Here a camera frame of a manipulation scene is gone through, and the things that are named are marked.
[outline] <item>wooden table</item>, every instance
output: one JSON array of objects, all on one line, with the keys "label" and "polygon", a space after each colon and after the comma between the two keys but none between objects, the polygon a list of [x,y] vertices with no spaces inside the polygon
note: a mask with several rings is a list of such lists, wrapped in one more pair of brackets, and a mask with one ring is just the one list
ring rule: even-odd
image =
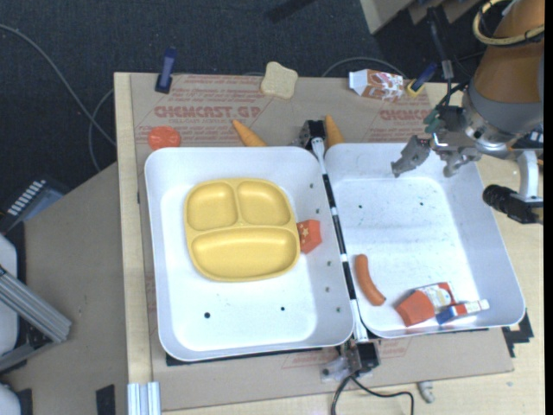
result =
[{"label": "wooden table", "polygon": [[[145,384],[153,380],[147,315],[144,259],[137,203],[137,156],[131,78],[128,73],[115,74],[115,103],[118,134],[118,171],[121,208],[121,232],[124,265],[124,302],[127,337],[128,376],[130,383]],[[427,86],[431,103],[442,96],[445,86]],[[485,185],[497,183],[518,189],[518,167],[514,163],[484,157],[478,162]],[[540,195],[543,195],[543,175]],[[411,391],[416,413],[488,414],[544,413],[544,334],[543,334],[543,227],[523,226],[495,214],[499,229],[524,294],[534,332],[530,343],[515,347],[514,371],[434,382],[435,402],[426,404],[416,385],[379,388],[380,392]],[[315,414],[329,413],[331,393],[294,398],[272,399],[231,405],[219,405],[172,411],[180,414]],[[347,391],[340,397],[342,413],[408,413],[409,401],[377,399],[362,391]]]}]

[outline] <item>carrot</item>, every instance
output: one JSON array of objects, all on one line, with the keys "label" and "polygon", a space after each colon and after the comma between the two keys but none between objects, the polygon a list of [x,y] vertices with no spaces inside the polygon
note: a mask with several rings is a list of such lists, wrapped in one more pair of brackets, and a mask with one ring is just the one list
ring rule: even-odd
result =
[{"label": "carrot", "polygon": [[266,146],[267,145],[267,143],[264,142],[258,134],[252,131],[245,124],[242,124],[238,120],[234,119],[232,121],[232,125],[234,126],[234,129],[238,133],[238,136],[240,137],[240,140],[242,140],[242,143],[244,145],[246,146]]},{"label": "carrot", "polygon": [[372,282],[371,274],[369,273],[369,258],[365,254],[360,254],[355,257],[355,274],[361,290],[365,297],[374,306],[381,306],[386,301],[386,297],[382,295],[377,286]]},{"label": "carrot", "polygon": [[344,143],[344,138],[342,136],[342,133],[340,132],[340,129],[338,129],[338,126],[334,122],[334,119],[327,115],[325,117],[325,126],[327,127],[327,147],[334,146],[338,143]]}]

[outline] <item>orange disc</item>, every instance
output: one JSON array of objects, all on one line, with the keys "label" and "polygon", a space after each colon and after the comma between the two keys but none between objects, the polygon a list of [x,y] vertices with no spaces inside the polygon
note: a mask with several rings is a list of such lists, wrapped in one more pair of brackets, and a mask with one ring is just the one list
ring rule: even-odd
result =
[{"label": "orange disc", "polygon": [[148,134],[148,144],[152,150],[178,148],[181,145],[181,134],[171,126],[156,126]]}]

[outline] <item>black floor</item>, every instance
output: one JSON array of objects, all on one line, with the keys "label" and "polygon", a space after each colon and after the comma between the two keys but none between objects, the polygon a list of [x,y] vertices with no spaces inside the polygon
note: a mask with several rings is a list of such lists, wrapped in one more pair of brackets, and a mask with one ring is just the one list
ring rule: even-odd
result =
[{"label": "black floor", "polygon": [[[448,26],[469,73],[478,56],[465,57],[482,50],[471,34],[475,11]],[[69,189],[94,176],[83,106],[92,114],[106,96],[97,120],[115,137],[113,73],[157,73],[168,46],[177,49],[175,72],[184,73],[262,73],[278,61],[301,76],[322,76],[338,61],[363,56],[416,77],[438,60],[427,23],[414,26],[403,11],[371,35],[359,0],[0,0],[0,24],[0,208],[34,176]],[[328,76],[359,66],[350,62]],[[96,131],[92,149],[100,168],[116,160]]]}]

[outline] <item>yellow divided plate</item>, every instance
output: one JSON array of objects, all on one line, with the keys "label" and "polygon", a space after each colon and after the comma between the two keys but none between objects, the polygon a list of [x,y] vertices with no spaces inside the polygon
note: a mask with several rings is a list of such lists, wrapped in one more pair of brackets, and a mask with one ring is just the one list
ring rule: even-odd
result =
[{"label": "yellow divided plate", "polygon": [[196,269],[219,281],[271,278],[300,256],[296,217],[273,182],[223,178],[194,186],[184,207],[188,252]]}]

